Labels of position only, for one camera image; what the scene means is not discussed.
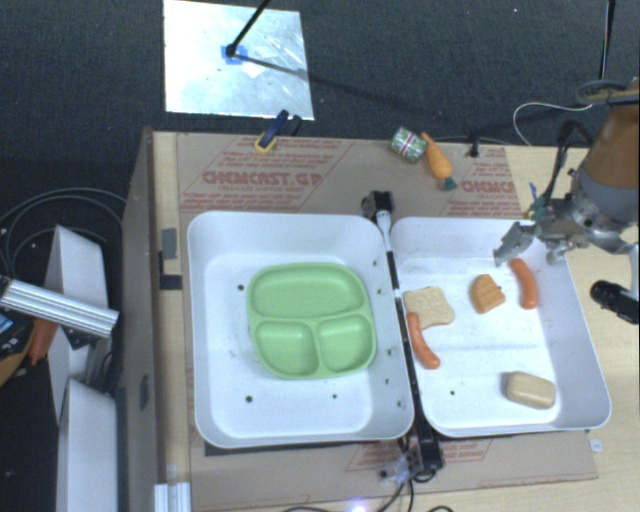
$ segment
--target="white tray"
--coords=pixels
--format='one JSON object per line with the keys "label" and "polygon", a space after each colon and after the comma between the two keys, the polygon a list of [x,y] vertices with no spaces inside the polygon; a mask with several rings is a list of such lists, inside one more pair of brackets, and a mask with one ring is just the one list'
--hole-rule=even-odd
{"label": "white tray", "polygon": [[[223,448],[395,439],[413,422],[402,339],[380,232],[361,217],[207,212],[188,231],[195,418]],[[363,281],[377,351],[353,375],[285,380],[249,334],[246,287],[265,267],[334,262]]]}
{"label": "white tray", "polygon": [[[403,291],[439,286],[456,313],[424,331],[438,370],[415,365],[429,423],[451,437],[589,429],[611,402],[566,262],[550,266],[537,240],[523,254],[536,276],[539,306],[519,306],[519,286],[492,251],[513,221],[405,218],[391,233]],[[195,418],[222,448],[401,437],[414,408],[382,235],[345,215],[207,212],[188,231]],[[375,322],[371,366],[350,376],[285,380],[259,362],[251,342],[246,286],[277,264],[334,262],[363,281]],[[479,315],[473,279],[489,273],[505,304]],[[551,380],[556,404],[537,410],[504,395],[504,379],[525,371]]]}
{"label": "white tray", "polygon": [[[496,268],[493,249],[510,220],[405,218],[391,243],[402,291],[439,286],[455,310],[447,326],[423,331],[442,364],[416,363],[429,423],[451,437],[596,428],[611,402],[566,261],[548,265],[535,240],[522,258],[534,273],[539,305],[524,310],[509,266]],[[506,302],[484,315],[469,298],[474,278],[490,274]],[[524,371],[552,381],[556,404],[547,410],[507,400],[504,380]]]}

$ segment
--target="metal rod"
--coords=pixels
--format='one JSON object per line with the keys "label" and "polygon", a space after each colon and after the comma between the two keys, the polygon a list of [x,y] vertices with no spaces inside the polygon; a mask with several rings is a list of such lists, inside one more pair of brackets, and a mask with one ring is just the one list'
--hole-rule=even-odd
{"label": "metal rod", "polygon": [[231,59],[235,57],[236,51],[238,50],[238,45],[240,44],[244,36],[247,35],[247,32],[249,32],[253,24],[258,20],[258,18],[262,14],[262,11],[264,11],[267,8],[267,5],[269,5],[270,2],[271,0],[262,0],[262,3],[260,4],[256,12],[253,13],[253,16],[251,16],[251,18],[249,19],[247,24],[244,26],[244,28],[240,31],[235,41],[225,48],[224,53],[228,58]]}
{"label": "metal rod", "polygon": [[0,307],[44,318],[64,327],[108,338],[118,320],[118,312],[94,306],[66,295],[23,283],[16,279],[2,278]]}

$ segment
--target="cardboard sheet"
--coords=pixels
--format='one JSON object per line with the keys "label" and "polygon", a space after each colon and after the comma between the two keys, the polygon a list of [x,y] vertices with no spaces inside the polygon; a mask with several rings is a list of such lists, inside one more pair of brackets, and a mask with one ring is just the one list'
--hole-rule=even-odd
{"label": "cardboard sheet", "polygon": [[[397,220],[405,216],[521,216],[502,148],[471,158],[443,145],[458,187],[450,192],[428,172],[391,153],[384,141],[282,139],[265,156],[254,137],[178,134],[181,252],[200,212],[217,210],[357,214],[372,190],[391,190]],[[182,275],[188,276],[187,258]],[[397,443],[224,451],[206,445],[193,419],[193,363],[188,279],[183,279],[192,503],[195,511],[309,504],[390,496],[379,478],[398,456]],[[597,477],[584,432],[560,432],[441,443],[445,467],[417,493],[480,489]]]}

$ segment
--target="black carpet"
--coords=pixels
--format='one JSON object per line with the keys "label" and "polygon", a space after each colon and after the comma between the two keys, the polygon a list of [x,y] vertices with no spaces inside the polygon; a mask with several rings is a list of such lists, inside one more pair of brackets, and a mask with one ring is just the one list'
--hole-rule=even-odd
{"label": "black carpet", "polygon": [[[258,1],[218,2],[257,6]],[[529,101],[575,104],[598,78],[604,0],[344,2],[274,0],[301,13],[316,120],[301,136],[389,139],[400,125],[435,137],[472,134],[522,144],[512,126]],[[607,78],[638,74],[640,3],[616,6]],[[266,121],[164,111],[160,0],[0,2],[0,217],[37,194],[96,187],[126,196],[144,126],[260,133]],[[606,111],[532,107],[520,127],[553,145],[561,123],[592,134]],[[117,213],[122,205],[102,198]],[[10,228],[2,219],[0,227]],[[118,231],[77,199],[33,210],[11,232],[6,256],[55,223],[96,233],[118,302]],[[6,249],[7,233],[0,236]],[[15,272],[41,283],[49,237],[22,247]],[[0,273],[9,273],[1,268]],[[0,389],[0,510],[55,504],[55,422],[46,364]]]}

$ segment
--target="green plate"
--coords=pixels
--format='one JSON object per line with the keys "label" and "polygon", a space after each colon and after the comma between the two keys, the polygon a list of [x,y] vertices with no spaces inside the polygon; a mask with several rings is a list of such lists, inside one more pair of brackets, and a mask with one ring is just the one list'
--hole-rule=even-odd
{"label": "green plate", "polygon": [[247,310],[258,357],[279,377],[338,377],[366,368],[375,356],[369,297],[344,265],[263,269],[249,283]]}

